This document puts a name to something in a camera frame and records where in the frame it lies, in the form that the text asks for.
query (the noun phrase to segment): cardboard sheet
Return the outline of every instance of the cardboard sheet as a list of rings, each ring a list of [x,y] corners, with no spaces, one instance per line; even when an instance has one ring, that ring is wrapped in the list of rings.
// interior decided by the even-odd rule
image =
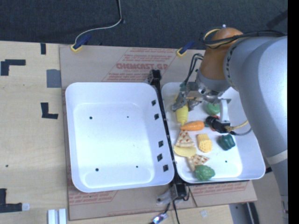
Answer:
[[[74,82],[144,82],[152,69],[161,71],[161,86],[182,82],[189,71],[192,56],[203,50],[188,50],[183,57],[175,49],[84,46],[73,53],[69,45],[60,46],[61,84],[64,112],[64,138],[68,173],[70,220],[163,211],[156,202],[168,185],[96,193],[82,193],[71,181],[65,89]],[[190,80],[195,79],[195,72]],[[256,194],[251,181],[191,186],[192,198],[177,208],[194,208],[229,203],[251,202]]]

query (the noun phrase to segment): toy broccoli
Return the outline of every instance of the toy broccoli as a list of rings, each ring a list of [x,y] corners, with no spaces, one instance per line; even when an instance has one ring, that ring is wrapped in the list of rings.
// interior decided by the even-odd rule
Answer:
[[[207,165],[198,165],[195,168],[195,177],[201,181],[209,180],[215,176],[215,171]]]

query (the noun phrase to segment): white cable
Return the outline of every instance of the white cable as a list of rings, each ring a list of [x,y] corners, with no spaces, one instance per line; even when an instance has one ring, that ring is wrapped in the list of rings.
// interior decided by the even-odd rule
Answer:
[[[120,12],[120,19],[119,19],[119,21],[118,21],[117,23],[115,23],[114,25],[112,25],[112,26],[110,26],[110,27],[94,28],[94,29],[90,29],[90,30],[87,30],[87,31],[85,31],[85,32],[82,32],[81,34],[79,34],[79,35],[76,37],[75,43],[77,43],[77,39],[78,39],[81,35],[83,35],[83,34],[85,34],[85,33],[87,33],[87,32],[91,32],[91,31],[95,31],[95,30],[101,30],[101,29],[109,29],[109,28],[113,28],[113,27],[117,26],[117,25],[121,22],[121,20],[122,20],[122,15],[121,15],[121,0],[118,0],[118,7],[119,7],[119,12]]]

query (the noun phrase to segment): dark carpet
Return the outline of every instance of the dark carpet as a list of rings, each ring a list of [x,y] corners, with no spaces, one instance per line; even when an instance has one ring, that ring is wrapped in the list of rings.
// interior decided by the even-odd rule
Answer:
[[[88,44],[180,48],[225,24],[287,33],[288,0],[120,0],[123,22]],[[0,40],[73,44],[83,31],[119,20],[117,0],[0,0]]]

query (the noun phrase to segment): plastic corn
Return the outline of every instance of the plastic corn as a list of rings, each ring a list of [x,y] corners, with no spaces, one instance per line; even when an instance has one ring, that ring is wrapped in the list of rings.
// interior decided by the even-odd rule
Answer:
[[[198,148],[200,151],[207,153],[212,150],[212,141],[206,133],[201,133],[196,136]]]

